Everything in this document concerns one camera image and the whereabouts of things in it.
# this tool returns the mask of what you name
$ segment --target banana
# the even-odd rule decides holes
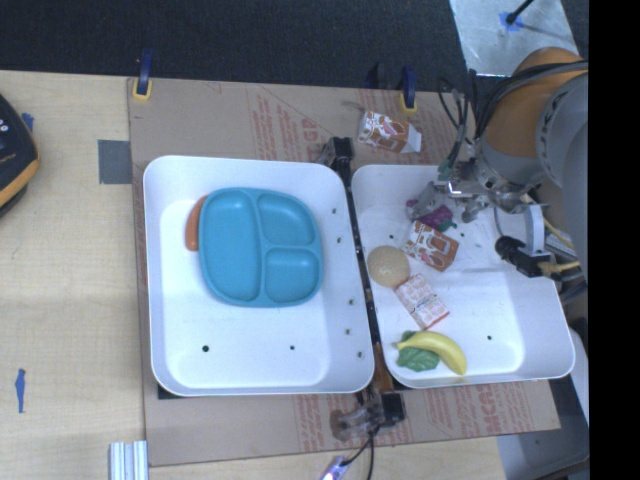
[[[440,356],[452,371],[458,375],[467,372],[467,356],[455,341],[448,336],[434,331],[419,331],[410,338],[399,341],[396,347],[402,350],[405,347],[422,348],[431,350]]]

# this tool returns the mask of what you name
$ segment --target divided blue plate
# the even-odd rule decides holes
[[[225,188],[206,198],[198,224],[204,279],[220,299],[282,307],[322,284],[322,245],[311,211],[282,192]]]

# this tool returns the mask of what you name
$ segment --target white tray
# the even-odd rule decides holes
[[[281,191],[311,210],[324,278],[304,304],[228,305],[215,298],[184,229],[203,195],[227,187]],[[300,162],[164,156],[144,173],[151,364],[179,396],[346,393],[373,376],[371,334],[340,177]]]
[[[352,180],[358,227],[365,258],[380,245],[402,247],[409,233],[406,201],[417,198],[429,181],[433,166],[369,165]],[[391,288],[371,281],[385,362],[391,374],[411,388],[511,382],[567,375],[574,348],[556,287],[547,278],[527,278],[502,260],[494,244],[499,235],[493,211],[480,212],[463,224],[462,208],[454,211],[457,228],[446,234],[460,243],[455,261],[439,272],[410,260],[411,274],[422,273],[450,310],[431,330],[456,340],[465,351],[464,377],[442,361],[434,370],[414,372],[398,367],[394,343],[417,324]],[[503,230],[524,236],[522,215],[500,212]]]

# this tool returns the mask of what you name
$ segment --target cardboard sheet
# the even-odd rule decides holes
[[[354,169],[372,163],[438,164],[455,128],[437,94],[416,94],[405,114],[400,92],[157,79],[146,101],[128,82],[133,205],[144,379],[151,466],[353,449],[335,438],[329,418],[349,412],[354,395],[177,398],[159,389],[150,363],[142,175],[169,154],[315,161],[334,136],[355,138],[371,110],[411,123],[419,153],[394,153],[355,140]],[[496,436],[559,428],[547,381],[402,391],[407,418],[377,445]]]

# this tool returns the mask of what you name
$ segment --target wooden table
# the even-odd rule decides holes
[[[0,71],[0,93],[34,117],[43,159],[0,219],[0,478],[106,479],[109,444],[145,439],[131,185],[101,184],[98,171],[98,141],[129,138],[126,78]],[[335,455],[158,467],[149,478],[316,480]],[[368,461],[347,477],[366,478]],[[496,439],[482,438],[376,448],[373,478],[504,473]]]

